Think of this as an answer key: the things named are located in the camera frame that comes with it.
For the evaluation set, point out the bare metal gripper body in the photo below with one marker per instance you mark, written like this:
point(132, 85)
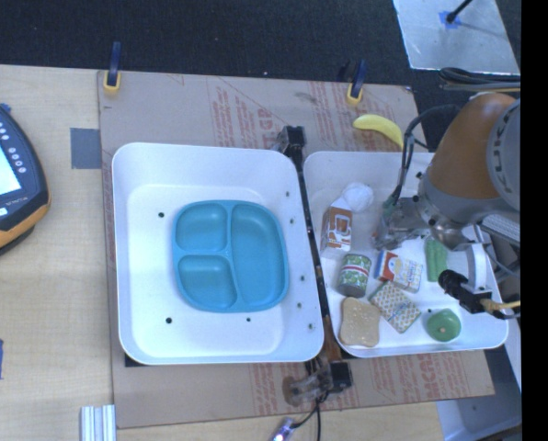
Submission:
point(407, 221)

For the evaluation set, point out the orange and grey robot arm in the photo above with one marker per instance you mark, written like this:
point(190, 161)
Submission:
point(467, 159)

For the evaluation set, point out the green ribbed vegetable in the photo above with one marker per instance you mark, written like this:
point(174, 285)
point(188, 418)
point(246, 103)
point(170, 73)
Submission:
point(436, 260)

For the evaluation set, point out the white orange and blue carton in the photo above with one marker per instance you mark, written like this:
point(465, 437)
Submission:
point(400, 269)

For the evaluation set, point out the white crumpled ball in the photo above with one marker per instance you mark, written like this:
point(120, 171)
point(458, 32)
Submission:
point(357, 196)

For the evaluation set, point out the green and red can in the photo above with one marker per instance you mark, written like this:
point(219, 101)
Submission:
point(354, 274)

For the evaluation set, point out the patterned flat packet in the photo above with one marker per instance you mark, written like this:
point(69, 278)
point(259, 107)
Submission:
point(396, 307)

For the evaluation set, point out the white plastic tray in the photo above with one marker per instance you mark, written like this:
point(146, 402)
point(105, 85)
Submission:
point(322, 177)
point(150, 264)

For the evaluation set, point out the thin black and white rod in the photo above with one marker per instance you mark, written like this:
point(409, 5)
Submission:
point(311, 241)

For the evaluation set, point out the yellow banana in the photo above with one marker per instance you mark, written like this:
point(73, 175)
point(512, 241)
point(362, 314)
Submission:
point(380, 124)

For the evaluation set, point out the green round toy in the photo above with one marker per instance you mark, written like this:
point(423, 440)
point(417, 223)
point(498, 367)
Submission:
point(443, 325)

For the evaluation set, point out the tan toast slice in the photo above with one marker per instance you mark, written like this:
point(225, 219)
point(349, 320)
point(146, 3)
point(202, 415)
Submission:
point(359, 322)

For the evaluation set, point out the blue divided plate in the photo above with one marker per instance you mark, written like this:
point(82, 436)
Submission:
point(251, 255)

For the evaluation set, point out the brown cardboard board red print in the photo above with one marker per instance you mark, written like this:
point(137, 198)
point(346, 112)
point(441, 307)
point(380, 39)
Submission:
point(200, 108)

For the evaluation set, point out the black cylinder on white bracket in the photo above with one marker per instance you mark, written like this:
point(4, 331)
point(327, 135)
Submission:
point(460, 287)

